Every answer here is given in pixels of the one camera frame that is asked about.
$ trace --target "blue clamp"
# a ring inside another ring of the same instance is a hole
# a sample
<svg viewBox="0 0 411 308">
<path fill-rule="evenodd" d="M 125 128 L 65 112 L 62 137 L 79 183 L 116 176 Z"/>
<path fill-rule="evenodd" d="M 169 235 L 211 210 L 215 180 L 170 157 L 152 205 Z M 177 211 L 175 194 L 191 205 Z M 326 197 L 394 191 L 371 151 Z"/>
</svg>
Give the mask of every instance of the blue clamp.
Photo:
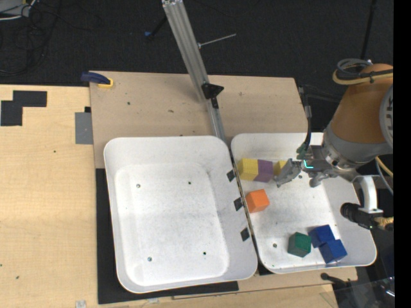
<svg viewBox="0 0 411 308">
<path fill-rule="evenodd" d="M 81 81 L 97 83 L 100 88 L 109 88 L 113 86 L 113 80 L 94 72 L 83 72 Z"/>
</svg>

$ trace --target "green block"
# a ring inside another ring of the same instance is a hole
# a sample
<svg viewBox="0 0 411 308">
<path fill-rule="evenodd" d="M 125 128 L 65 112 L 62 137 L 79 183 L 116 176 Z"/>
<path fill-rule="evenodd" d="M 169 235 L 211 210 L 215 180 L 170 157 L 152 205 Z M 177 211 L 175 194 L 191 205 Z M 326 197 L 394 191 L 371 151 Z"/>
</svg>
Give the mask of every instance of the green block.
<svg viewBox="0 0 411 308">
<path fill-rule="evenodd" d="M 311 237 L 295 232 L 288 240 L 287 252 L 292 255 L 297 255 L 301 258 L 311 252 Z"/>
</svg>

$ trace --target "wooden table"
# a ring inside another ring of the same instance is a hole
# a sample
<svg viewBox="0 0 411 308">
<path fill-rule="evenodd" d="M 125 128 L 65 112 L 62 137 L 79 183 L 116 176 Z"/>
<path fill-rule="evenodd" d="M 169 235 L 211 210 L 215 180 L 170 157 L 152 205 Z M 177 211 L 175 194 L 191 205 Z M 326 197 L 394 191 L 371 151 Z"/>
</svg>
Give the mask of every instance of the wooden table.
<svg viewBox="0 0 411 308">
<path fill-rule="evenodd" d="M 114 79 L 112 89 L 0 85 L 3 101 L 12 100 L 14 90 L 48 93 L 47 107 L 23 108 L 22 126 L 0 126 L 1 307 L 69 308 L 85 300 L 87 308 L 123 308 L 149 302 L 98 304 L 95 169 L 104 167 L 102 148 L 113 136 L 210 134 L 209 120 L 190 94 L 186 74 L 101 73 Z M 219 104 L 229 140 L 240 132 L 306 131 L 293 79 L 210 80 L 225 87 Z M 160 82 L 168 90 L 161 90 Z M 89 106 L 94 146 L 75 141 L 74 114 Z M 130 113 L 139 117 L 129 118 Z M 273 302 L 329 307 L 335 297 L 320 273 L 256 273 L 239 281 L 235 293 L 158 302 L 161 307 L 267 307 Z M 342 280 L 357 279 L 355 268 L 333 268 L 332 273 Z"/>
</svg>

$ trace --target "block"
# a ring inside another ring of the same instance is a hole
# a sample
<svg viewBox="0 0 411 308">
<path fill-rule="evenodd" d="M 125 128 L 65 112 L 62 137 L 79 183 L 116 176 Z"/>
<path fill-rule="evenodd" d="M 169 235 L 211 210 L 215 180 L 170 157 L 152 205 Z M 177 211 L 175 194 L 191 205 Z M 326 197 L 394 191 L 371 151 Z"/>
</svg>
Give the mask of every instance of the block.
<svg viewBox="0 0 411 308">
<path fill-rule="evenodd" d="M 308 232 L 308 235 L 311 236 L 311 241 L 314 248 L 318 248 L 325 242 L 335 240 L 333 231 L 329 225 L 315 227 L 313 230 Z"/>
<path fill-rule="evenodd" d="M 271 161 L 257 160 L 258 176 L 254 178 L 255 182 L 269 182 L 274 176 L 274 165 Z"/>
<path fill-rule="evenodd" d="M 254 158 L 242 158 L 237 170 L 240 179 L 253 181 L 258 176 L 258 161 Z"/>
<path fill-rule="evenodd" d="M 262 211 L 270 205 L 270 200 L 264 189 L 249 192 L 245 201 L 250 213 Z"/>
<path fill-rule="evenodd" d="M 281 173 L 282 168 L 287 163 L 286 160 L 280 160 L 274 164 L 274 176 L 278 176 Z"/>
<path fill-rule="evenodd" d="M 311 237 L 303 233 L 295 232 L 288 239 L 287 252 L 304 258 L 311 252 Z"/>
<path fill-rule="evenodd" d="M 326 264 L 339 261 L 347 255 L 340 239 L 325 242 L 320 246 L 320 252 Z"/>
</svg>

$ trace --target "empty white tray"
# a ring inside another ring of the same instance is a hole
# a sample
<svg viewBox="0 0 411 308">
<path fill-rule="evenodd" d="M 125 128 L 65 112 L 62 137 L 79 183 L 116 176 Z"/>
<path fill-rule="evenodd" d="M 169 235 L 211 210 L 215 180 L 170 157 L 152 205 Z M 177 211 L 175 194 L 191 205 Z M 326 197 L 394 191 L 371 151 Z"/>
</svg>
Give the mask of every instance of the empty white tray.
<svg viewBox="0 0 411 308">
<path fill-rule="evenodd" d="M 235 162 L 259 158 L 277 162 L 296 160 L 295 150 L 305 140 L 305 133 L 243 133 L 231 142 Z M 322 133 L 313 133 L 311 143 L 320 145 Z M 304 172 L 278 188 L 269 183 L 241 180 L 244 195 L 265 189 L 270 205 L 250 214 L 251 228 L 261 263 L 273 273 L 317 270 L 332 267 L 368 266 L 376 259 L 376 247 L 369 230 L 344 218 L 345 202 L 359 203 L 354 187 L 343 178 L 325 179 L 315 188 Z M 307 234 L 317 226 L 329 224 L 336 239 L 341 239 L 348 255 L 339 262 L 326 264 L 318 248 L 301 258 L 287 252 L 288 239 L 295 232 Z"/>
<path fill-rule="evenodd" d="M 145 293 L 251 277 L 257 255 L 226 144 L 117 138 L 104 150 L 118 279 Z"/>
</svg>

